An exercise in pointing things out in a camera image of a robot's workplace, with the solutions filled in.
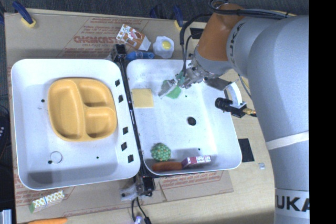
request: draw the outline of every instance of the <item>brown cylinder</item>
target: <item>brown cylinder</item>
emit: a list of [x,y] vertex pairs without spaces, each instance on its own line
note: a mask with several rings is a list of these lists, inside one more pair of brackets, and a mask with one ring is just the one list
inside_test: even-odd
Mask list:
[[[226,3],[219,9],[243,9],[236,4]],[[221,15],[214,13],[206,24],[198,42],[198,53],[212,61],[227,61],[226,42],[232,28],[243,19],[243,16]]]

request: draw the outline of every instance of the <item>yellow square object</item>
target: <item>yellow square object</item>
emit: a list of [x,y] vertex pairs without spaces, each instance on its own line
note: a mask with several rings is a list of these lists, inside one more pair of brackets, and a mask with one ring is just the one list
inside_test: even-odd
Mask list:
[[135,108],[154,107],[151,89],[132,89],[133,102]]

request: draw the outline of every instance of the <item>white tape band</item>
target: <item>white tape band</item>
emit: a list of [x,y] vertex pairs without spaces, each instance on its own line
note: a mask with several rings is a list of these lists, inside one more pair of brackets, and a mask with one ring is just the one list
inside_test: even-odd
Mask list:
[[266,147],[270,151],[279,147],[289,146],[307,140],[309,140],[309,131],[268,141],[266,142]]

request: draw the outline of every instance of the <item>black hole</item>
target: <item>black hole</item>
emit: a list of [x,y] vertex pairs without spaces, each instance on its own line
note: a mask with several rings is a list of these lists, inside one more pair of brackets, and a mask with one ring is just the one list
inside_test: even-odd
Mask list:
[[134,161],[133,155],[129,155],[128,156],[128,163],[131,163],[132,161]]
[[121,150],[124,151],[127,148],[127,143],[122,143],[121,144]]
[[196,125],[196,120],[193,117],[188,117],[188,124],[191,126]]

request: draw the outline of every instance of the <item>brown object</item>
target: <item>brown object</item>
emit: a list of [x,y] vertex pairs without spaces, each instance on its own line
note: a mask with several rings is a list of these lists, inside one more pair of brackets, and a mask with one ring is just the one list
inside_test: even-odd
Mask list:
[[[236,4],[223,4],[219,9],[243,9]],[[227,61],[226,42],[232,28],[243,16],[214,13],[206,24],[198,43],[198,53],[212,61]]]
[[64,224],[68,221],[67,218],[50,218],[31,221],[28,224]]
[[154,172],[165,172],[173,170],[182,170],[182,163],[179,162],[159,162],[152,165]]

